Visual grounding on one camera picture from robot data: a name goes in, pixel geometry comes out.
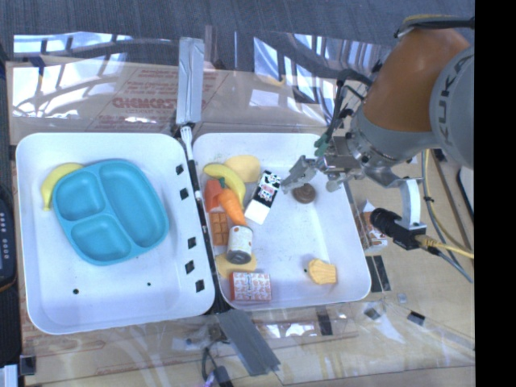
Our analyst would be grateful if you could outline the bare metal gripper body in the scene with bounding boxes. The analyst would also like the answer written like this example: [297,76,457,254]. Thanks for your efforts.
[315,135,396,181]

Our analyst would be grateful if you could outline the brown doughnut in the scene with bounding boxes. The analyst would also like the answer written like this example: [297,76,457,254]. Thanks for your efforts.
[292,183,317,205]

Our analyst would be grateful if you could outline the black and white milk carton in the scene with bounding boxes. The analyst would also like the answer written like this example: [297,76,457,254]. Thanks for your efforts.
[243,169,282,226]

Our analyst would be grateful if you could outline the white plastic tray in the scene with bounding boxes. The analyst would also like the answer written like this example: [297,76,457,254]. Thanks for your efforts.
[15,131,216,335]
[192,131,372,311]

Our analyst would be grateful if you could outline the yellow banana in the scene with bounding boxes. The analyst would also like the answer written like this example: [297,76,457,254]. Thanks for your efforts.
[202,163,248,208]
[40,162,85,212]

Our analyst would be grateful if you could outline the orange carrot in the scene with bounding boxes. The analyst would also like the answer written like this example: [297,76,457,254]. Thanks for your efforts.
[217,187,248,227]

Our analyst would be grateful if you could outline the white and orange can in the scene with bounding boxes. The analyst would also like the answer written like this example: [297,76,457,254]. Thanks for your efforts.
[226,224,255,265]

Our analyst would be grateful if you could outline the red-orange toy vegetable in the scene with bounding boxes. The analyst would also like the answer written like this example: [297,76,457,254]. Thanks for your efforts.
[203,177,226,214]

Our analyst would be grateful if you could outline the yellow ridged biscuit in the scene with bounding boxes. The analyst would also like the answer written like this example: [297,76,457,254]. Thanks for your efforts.
[307,258,339,286]

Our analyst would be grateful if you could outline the orange square biscuit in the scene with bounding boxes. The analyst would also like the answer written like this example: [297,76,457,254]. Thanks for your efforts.
[209,210,231,247]

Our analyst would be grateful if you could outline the yellow flat slice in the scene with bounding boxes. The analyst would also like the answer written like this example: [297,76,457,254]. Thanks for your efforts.
[214,252,258,280]

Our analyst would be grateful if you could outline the brown cardboard board red print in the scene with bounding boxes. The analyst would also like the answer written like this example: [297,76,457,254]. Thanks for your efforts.
[5,54,476,380]

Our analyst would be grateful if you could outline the blue divided plate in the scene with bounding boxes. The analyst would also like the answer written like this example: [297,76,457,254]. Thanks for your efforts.
[52,159,171,267]

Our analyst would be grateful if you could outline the black cylinder on white bracket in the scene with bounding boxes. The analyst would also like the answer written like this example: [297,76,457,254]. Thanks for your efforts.
[368,170,428,252]

